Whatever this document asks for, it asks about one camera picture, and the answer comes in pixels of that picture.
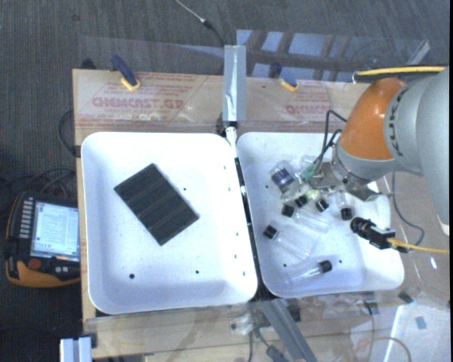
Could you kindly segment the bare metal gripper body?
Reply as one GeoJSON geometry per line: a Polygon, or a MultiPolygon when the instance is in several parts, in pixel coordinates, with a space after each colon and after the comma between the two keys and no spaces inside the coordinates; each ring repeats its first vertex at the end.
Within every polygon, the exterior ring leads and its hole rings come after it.
{"type": "Polygon", "coordinates": [[[315,189],[343,189],[362,201],[370,201],[379,196],[378,191],[368,186],[371,180],[358,178],[336,161],[323,162],[319,172],[308,183],[315,189]]]}

